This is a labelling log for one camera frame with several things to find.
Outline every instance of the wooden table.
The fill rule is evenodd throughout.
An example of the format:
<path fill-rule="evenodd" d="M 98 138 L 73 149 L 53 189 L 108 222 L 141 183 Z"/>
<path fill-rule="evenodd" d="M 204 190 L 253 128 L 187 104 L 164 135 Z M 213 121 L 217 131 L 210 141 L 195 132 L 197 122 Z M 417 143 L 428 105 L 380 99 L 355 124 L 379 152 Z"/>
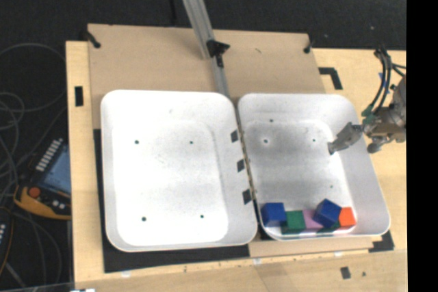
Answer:
<path fill-rule="evenodd" d="M 160 81 L 155 82 L 162 84 L 161 89 L 166 87 L 162 82 L 165 82 L 169 75 L 172 76 L 173 84 L 178 76 L 163 66 L 159 55 L 166 53 L 157 47 L 157 38 L 151 42 L 149 36 L 151 31 L 164 42 L 176 37 L 177 40 L 173 40 L 172 45 L 181 49 L 186 54 L 184 56 L 188 56 L 188 60 L 199 60 L 200 66 L 205 66 L 206 62 L 198 56 L 196 40 L 190 29 L 91 25 L 89 30 L 92 30 L 95 36 L 98 33 L 97 40 L 100 38 L 108 44 L 105 47 L 107 51 L 100 51 L 97 55 L 96 52 L 93 53 L 95 49 L 87 42 L 67 42 L 66 45 L 73 199 L 73 262 L 77 288 L 95 288 L 98 291 L 144 291 L 145 287 L 152 291 L 333 291 L 338 289 L 400 291 L 407 288 L 406 144 L 386 145 L 383 151 L 372 155 L 391 215 L 390 233 L 394 240 L 394 250 L 369 253 L 368 249 L 381 240 L 381 237 L 343 239 L 343 241 L 318 239 L 311 244 L 308 241 L 297 241 L 286 245 L 279 242 L 261 242 L 256 238 L 250 243 L 250 255 L 255 258 L 171 265 L 106 274 L 103 269 L 92 136 L 95 127 L 93 123 L 96 123 L 93 122 L 92 112 L 92 105 L 96 106 L 96 103 L 93 104 L 92 101 L 99 98 L 96 88 L 91 87 L 91 81 L 96 81 L 90 78 L 90 71 L 91 75 L 93 74 L 92 65 L 99 64 L 97 60 L 105 59 L 105 55 L 112 55 L 111 53 L 117 48 L 124 47 L 123 44 L 117 44 L 111 39 L 114 31 L 126 33 L 127 38 L 137 36 L 133 39 L 136 45 L 125 43 L 125 48 L 133 47 L 133 52 L 138 47 L 142 48 L 142 45 L 155 48 L 154 55 L 158 55 L 158 59 L 155 58 L 156 70 L 168 73 L 161 75 Z M 359 115 L 374 97 L 379 85 L 378 72 L 381 65 L 374 58 L 371 50 L 312 49 L 311 55 L 305 57 L 301 48 L 307 44 L 308 38 L 304 34 L 216 31 L 216 35 L 218 40 L 231 44 L 232 49 L 224 58 L 233 100 L 238 99 L 247 90 L 251 91 L 254 86 L 260 87 L 260 85 L 263 91 L 271 92 L 325 91 L 347 97 L 356 107 Z M 257 43 L 257 47 L 247 53 L 253 43 Z M 170 47 L 168 50 L 174 51 L 175 48 Z M 394 62 L 406 63 L 405 52 L 394 51 L 389 54 Z M 252 57 L 257 63 L 255 66 L 251 65 Z M 264 66 L 267 59 L 271 59 L 269 72 L 266 72 L 267 66 Z M 304 70 L 300 70 L 300 64 L 296 62 L 302 62 Z M 274 68 L 281 67 L 279 74 L 272 65 Z M 187 64 L 181 62 L 181 66 L 187 67 Z M 334 68 L 343 90 L 336 90 L 328 75 L 318 75 L 318 79 L 315 79 L 315 71 L 318 73 L 318 67 Z M 244 75 L 242 78 L 240 70 L 248 72 L 251 69 L 255 71 L 257 79 L 254 79 L 254 75 Z M 284 72 L 286 69 L 291 72 L 289 74 Z M 186 83 L 181 84 L 182 90 L 185 89 Z M 193 90 L 214 90 L 214 85 L 210 81 L 206 80 L 205 84 L 210 88 L 195 87 Z M 76 104 L 76 87 L 82 87 L 82 106 Z M 348 268 L 350 278 L 342 277 L 340 270 L 342 267 Z"/>

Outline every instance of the toy block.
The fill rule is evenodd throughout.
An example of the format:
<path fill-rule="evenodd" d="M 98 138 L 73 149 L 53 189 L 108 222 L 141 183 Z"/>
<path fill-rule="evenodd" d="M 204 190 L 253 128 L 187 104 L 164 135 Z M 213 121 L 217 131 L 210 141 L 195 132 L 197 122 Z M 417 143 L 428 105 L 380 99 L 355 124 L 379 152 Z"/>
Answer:
<path fill-rule="evenodd" d="M 340 225 L 339 225 L 339 220 L 337 222 L 335 222 L 332 226 L 330 226 L 329 228 L 322 228 L 321 230 L 318 231 L 318 234 L 323 234 L 323 233 L 332 233 L 333 231 L 336 231 L 337 229 L 339 229 Z"/>
<path fill-rule="evenodd" d="M 316 207 L 313 220 L 325 228 L 330 228 L 339 219 L 341 207 L 326 198 Z"/>
<path fill-rule="evenodd" d="M 351 207 L 343 207 L 339 214 L 339 225 L 341 228 L 352 228 L 356 225 L 355 214 Z"/>
<path fill-rule="evenodd" d="M 282 234 L 299 234 L 306 229 L 302 211 L 287 211 L 286 222 L 281 224 Z"/>
<path fill-rule="evenodd" d="M 280 226 L 286 221 L 286 211 L 283 203 L 269 202 L 260 210 L 263 225 L 267 227 Z"/>
<path fill-rule="evenodd" d="M 306 229 L 303 231 L 304 233 L 316 233 L 324 228 L 323 225 L 313 220 L 313 216 L 315 215 L 315 211 L 313 209 L 303 210 L 302 215 L 304 216 L 304 221 L 306 224 Z"/>

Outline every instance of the emergency stop button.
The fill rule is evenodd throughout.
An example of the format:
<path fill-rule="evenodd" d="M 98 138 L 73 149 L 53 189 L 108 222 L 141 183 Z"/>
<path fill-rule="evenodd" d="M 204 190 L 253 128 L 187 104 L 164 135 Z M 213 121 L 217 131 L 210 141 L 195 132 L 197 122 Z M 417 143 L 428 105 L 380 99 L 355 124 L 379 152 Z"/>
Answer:
<path fill-rule="evenodd" d="M 32 198 L 38 198 L 39 195 L 41 194 L 41 190 L 39 187 L 34 186 L 34 187 L 31 187 L 27 193 Z"/>

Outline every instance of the dark blue block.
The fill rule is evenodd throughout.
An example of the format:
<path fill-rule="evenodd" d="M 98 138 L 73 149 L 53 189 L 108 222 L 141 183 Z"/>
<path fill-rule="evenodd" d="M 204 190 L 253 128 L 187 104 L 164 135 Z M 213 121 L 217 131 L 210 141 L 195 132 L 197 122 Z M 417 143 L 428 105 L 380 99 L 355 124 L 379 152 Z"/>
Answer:
<path fill-rule="evenodd" d="M 316 207 L 313 220 L 323 225 L 325 228 L 330 228 L 339 219 L 341 209 L 342 208 L 337 204 L 331 202 L 330 200 L 324 199 Z"/>
<path fill-rule="evenodd" d="M 283 203 L 269 202 L 261 209 L 261 218 L 264 226 L 280 226 L 286 221 L 286 211 Z"/>

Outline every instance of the orange cube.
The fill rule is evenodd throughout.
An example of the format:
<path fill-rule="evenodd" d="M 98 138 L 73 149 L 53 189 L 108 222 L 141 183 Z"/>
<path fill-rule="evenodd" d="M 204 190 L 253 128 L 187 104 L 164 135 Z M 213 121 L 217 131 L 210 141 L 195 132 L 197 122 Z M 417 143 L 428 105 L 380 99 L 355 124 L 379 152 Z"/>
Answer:
<path fill-rule="evenodd" d="M 342 207 L 339 214 L 339 225 L 341 228 L 351 228 L 356 225 L 356 218 L 351 207 Z"/>

